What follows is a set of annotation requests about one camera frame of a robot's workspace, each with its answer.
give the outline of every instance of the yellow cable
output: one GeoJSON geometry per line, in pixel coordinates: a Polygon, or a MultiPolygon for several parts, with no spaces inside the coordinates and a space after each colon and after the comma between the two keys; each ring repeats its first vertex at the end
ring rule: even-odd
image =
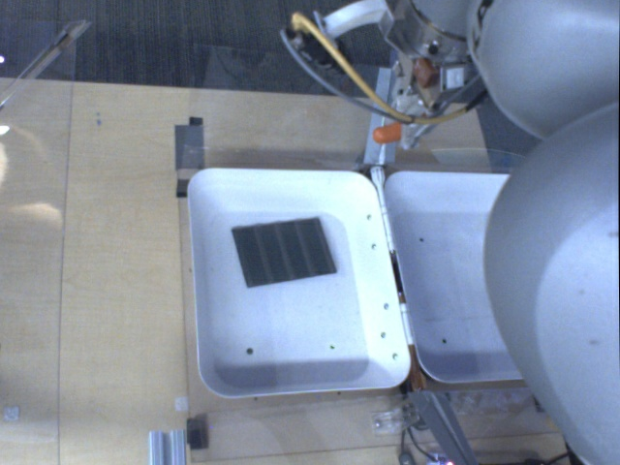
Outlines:
{"type": "Polygon", "coordinates": [[[399,112],[398,110],[390,107],[374,92],[374,90],[368,85],[363,77],[359,75],[340,50],[331,43],[329,38],[324,35],[317,25],[308,17],[299,12],[294,13],[291,17],[291,26],[294,31],[299,31],[304,34],[309,33],[314,36],[321,46],[327,51],[327,53],[331,55],[336,63],[347,74],[347,76],[351,78],[351,80],[370,100],[405,124],[441,124],[442,122],[460,117],[468,111],[466,108],[460,108],[459,110],[455,110],[452,113],[441,115],[439,117],[413,117],[411,115],[407,115],[406,113],[399,112]]]}

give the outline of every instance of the black rubber mat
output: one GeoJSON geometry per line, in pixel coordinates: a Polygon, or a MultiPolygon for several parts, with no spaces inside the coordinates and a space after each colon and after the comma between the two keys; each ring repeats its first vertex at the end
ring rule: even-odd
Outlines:
{"type": "Polygon", "coordinates": [[[336,272],[318,218],[239,227],[232,235],[248,288],[336,272]]]}

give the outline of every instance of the dark gray carpet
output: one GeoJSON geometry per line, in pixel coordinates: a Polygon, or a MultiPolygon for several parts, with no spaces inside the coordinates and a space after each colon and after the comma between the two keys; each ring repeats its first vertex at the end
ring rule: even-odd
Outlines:
{"type": "MultiPolygon", "coordinates": [[[[11,48],[12,23],[88,19],[76,80],[321,92],[287,55],[278,30],[294,11],[328,14],[352,1],[0,0],[0,53],[11,48]]],[[[369,78],[388,63],[374,28],[354,32],[344,45],[369,78]]]]}

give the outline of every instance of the wooden table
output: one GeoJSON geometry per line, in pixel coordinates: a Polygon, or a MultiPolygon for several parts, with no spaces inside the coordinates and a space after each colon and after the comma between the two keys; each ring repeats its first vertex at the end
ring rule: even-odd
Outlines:
{"type": "MultiPolygon", "coordinates": [[[[389,392],[231,402],[201,386],[175,196],[173,129],[189,116],[204,119],[211,146],[348,160],[368,115],[328,97],[39,83],[0,137],[0,397],[20,407],[18,421],[0,422],[0,463],[146,463],[148,432],[184,427],[188,403],[213,416],[211,458],[397,463],[399,437],[370,428],[389,392]],[[55,115],[61,95],[73,99],[70,123],[55,115]],[[355,418],[334,427],[338,414],[355,418]],[[315,432],[299,436],[304,425],[315,432]]],[[[480,146],[476,126],[461,119],[426,148],[480,146]]],[[[516,418],[513,436],[472,441],[480,460],[564,449],[552,423],[533,435],[516,418]]]]}

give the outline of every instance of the white tray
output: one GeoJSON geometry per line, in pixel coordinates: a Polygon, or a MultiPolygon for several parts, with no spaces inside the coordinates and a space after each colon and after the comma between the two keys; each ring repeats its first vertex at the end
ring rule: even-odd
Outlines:
{"type": "Polygon", "coordinates": [[[418,359],[437,381],[521,379],[495,325],[482,261],[503,174],[398,172],[387,212],[418,359]]]}
{"type": "Polygon", "coordinates": [[[189,186],[199,369],[228,397],[393,388],[411,360],[377,194],[353,172],[203,170],[189,186]],[[337,272],[248,288],[232,229],[319,217],[337,272]]]}

